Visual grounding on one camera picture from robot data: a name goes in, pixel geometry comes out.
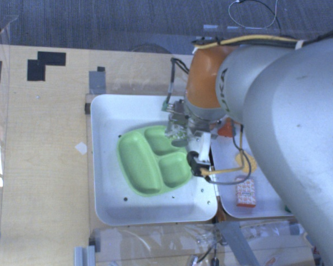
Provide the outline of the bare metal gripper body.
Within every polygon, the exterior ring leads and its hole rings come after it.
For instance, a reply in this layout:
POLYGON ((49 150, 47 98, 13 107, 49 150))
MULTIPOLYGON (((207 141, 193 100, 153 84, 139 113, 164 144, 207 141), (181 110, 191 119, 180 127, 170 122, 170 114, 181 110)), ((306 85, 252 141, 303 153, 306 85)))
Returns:
POLYGON ((175 134, 181 131, 209 132, 211 124, 211 109, 200 108, 187 99, 179 99, 167 104, 168 122, 174 123, 175 134))

